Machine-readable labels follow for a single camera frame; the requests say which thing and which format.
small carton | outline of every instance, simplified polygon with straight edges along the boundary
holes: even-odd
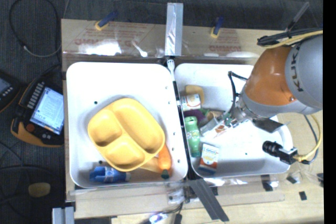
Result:
[[[199,161],[199,169],[212,174],[215,173],[217,171],[218,156],[218,147],[203,144],[201,160]]]

white plastic tray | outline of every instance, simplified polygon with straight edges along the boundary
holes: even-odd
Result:
[[[228,72],[232,71],[248,78],[252,69],[253,66],[248,65],[182,63],[175,69],[175,79],[181,95],[185,94],[186,85],[201,86],[205,95],[203,108],[228,111],[233,96]],[[236,92],[239,93],[245,82],[238,78],[233,79]],[[201,138],[201,142],[219,147],[218,167],[215,174],[199,170],[199,158],[191,157],[193,169],[205,178],[284,173],[290,166],[281,162],[279,158],[264,153],[262,144],[266,140],[276,141],[287,150],[293,147],[292,138],[286,126],[270,134],[256,128],[251,122],[246,122],[215,139]]]
[[[165,67],[147,63],[74,63],[67,71],[67,96],[70,176],[76,185],[107,186],[89,181],[90,170],[104,159],[91,142],[87,126],[99,110],[124,97],[138,100],[158,121],[172,156],[169,179],[138,168],[131,172],[126,184],[176,182],[186,176],[188,164],[180,119],[171,75]]]

wooden surface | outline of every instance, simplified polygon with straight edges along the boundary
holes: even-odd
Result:
[[[274,33],[274,31],[237,29],[239,42],[243,44],[244,48],[251,46],[250,51],[256,54],[262,53],[262,49],[255,45],[256,39]],[[316,115],[322,125],[323,112],[318,112]],[[288,128],[292,134],[293,145],[298,149],[299,154],[307,153],[314,147],[313,135],[302,115],[287,113],[278,115],[278,119],[282,123],[289,123]],[[67,193],[70,193],[75,186],[69,175],[68,135],[66,132],[66,187]],[[286,180],[287,174],[285,174],[280,175],[279,188],[274,193],[263,194],[259,191],[254,194],[252,191],[250,194],[240,194],[238,191],[236,195],[234,193],[227,196],[222,195],[221,198],[224,199],[224,202],[221,204],[224,204],[223,208],[230,219],[229,223],[323,223],[323,188],[316,179],[317,173],[323,173],[323,147],[320,147],[318,158],[312,165],[305,167],[295,163],[288,173],[298,176],[299,183],[292,184]],[[301,191],[305,192],[307,200],[301,200],[299,195]],[[162,192],[159,195],[137,196],[136,199],[127,197],[126,194],[125,197],[122,197],[122,195],[113,197],[113,194],[111,194],[102,198],[101,193],[95,192],[91,192],[89,195],[78,195],[76,198],[68,196],[68,198],[76,200],[76,219],[117,216],[111,218],[113,224],[142,223],[161,208],[174,207],[168,205],[167,194]],[[220,223],[220,221],[211,220],[199,202],[184,205],[181,214],[183,224]],[[169,215],[167,219],[160,223],[173,222],[173,215]]]

lcd screen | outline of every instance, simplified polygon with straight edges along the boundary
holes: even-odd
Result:
[[[63,95],[45,87],[30,121],[60,134],[64,125]]]
[[[7,90],[9,86],[10,84],[7,81],[0,79],[0,93],[2,93],[4,90]]]

cable connector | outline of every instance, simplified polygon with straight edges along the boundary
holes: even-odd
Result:
[[[283,163],[287,164],[293,164],[294,162],[296,162],[294,156],[298,154],[298,150],[295,147],[287,151],[277,142],[271,141],[265,141],[263,143],[262,150],[273,157],[279,157]]]

